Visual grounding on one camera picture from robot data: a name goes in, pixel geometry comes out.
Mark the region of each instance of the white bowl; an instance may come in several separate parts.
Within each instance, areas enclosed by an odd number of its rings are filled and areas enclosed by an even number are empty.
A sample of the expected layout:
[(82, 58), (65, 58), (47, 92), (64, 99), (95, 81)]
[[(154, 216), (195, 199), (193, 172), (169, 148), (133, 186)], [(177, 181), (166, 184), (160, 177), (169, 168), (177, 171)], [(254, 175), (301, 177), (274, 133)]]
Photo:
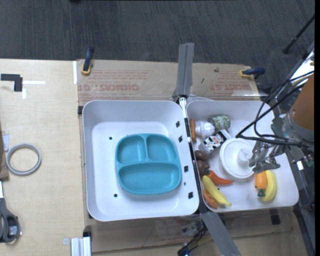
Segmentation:
[(242, 138), (230, 138), (220, 148), (220, 160), (224, 171), (237, 179), (246, 179), (254, 174), (249, 167), (253, 147)]

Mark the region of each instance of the scissors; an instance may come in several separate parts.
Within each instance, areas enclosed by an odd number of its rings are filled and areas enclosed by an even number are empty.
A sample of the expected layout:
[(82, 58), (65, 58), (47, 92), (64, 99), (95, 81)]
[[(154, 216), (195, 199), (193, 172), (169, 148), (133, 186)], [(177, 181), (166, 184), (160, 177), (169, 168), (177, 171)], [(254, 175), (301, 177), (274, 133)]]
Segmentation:
[(0, 240), (1, 238), (10, 243), (17, 239), (20, 234), (20, 224), (18, 218), (6, 207), (2, 181), (0, 180)]

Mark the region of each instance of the white plastic tray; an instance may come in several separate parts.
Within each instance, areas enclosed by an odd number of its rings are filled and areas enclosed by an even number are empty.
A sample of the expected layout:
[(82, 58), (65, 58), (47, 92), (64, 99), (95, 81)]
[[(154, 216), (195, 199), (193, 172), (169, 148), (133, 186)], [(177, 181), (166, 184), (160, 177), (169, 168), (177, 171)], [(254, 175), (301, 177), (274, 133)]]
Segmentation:
[[(181, 107), (173, 101), (94, 100), (82, 112), (87, 208), (98, 221), (119, 221), (193, 214), (199, 194)], [(178, 151), (182, 179), (173, 191), (135, 195), (116, 175), (117, 143), (132, 134), (167, 136)]]
[[(207, 101), (197, 100), (192, 101), (187, 105), (186, 112), (188, 119), (194, 119), (196, 125), (200, 122), (206, 122), (209, 117), (218, 115), (228, 115), (231, 120), (230, 128), (227, 130), (229, 134), (234, 137), (244, 127), (251, 123), (257, 115), (257, 112), (261, 106), (260, 101)], [(261, 111), (269, 109), (268, 105), (265, 105)], [(257, 122), (257, 130), (261, 134), (273, 134), (271, 130), (271, 124), (274, 115), (272, 111)], [(244, 134), (244, 136), (256, 137), (254, 127), (250, 127)], [(201, 142), (201, 138), (197, 138), (197, 142), (193, 143), (193, 149), (197, 150)], [(255, 145), (255, 141), (247, 140), (252, 148)], [(216, 172), (217, 175), (222, 178), (232, 179), (223, 170), (220, 161), (220, 149), (215, 150), (208, 161), (210, 169)], [(272, 170), (277, 179), (277, 192), (272, 201), (264, 202), (257, 196), (258, 190), (255, 188), (255, 176), (252, 175), (249, 178), (243, 180), (234, 180), (232, 185), (219, 186), (220, 191), (226, 196), (228, 201), (232, 203), (231, 207), (219, 205), (218, 209), (210, 208), (212, 211), (234, 212), (234, 211), (246, 211), (255, 209), (266, 208), (280, 208), (291, 207), (295, 205), (299, 200), (299, 191), (288, 161), (285, 154), (279, 155), (276, 161), (281, 165), (280, 168)]]

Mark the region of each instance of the green can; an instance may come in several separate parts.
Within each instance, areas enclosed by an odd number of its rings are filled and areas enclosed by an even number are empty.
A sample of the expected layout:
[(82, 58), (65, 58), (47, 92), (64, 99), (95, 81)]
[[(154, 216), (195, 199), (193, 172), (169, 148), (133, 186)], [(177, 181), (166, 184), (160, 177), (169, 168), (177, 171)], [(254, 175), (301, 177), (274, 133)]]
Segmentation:
[(226, 114), (210, 117), (208, 118), (208, 123), (213, 124), (215, 133), (223, 129), (228, 129), (231, 124), (230, 118)]

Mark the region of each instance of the blue divided plate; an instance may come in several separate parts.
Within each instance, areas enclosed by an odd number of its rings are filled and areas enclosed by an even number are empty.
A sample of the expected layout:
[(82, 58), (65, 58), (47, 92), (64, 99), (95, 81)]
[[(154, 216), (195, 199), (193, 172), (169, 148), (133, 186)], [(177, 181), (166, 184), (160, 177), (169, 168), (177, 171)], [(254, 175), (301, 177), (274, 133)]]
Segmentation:
[(115, 150), (115, 167), (120, 185), (131, 194), (163, 194), (181, 183), (178, 151), (161, 134), (140, 133), (122, 138)]

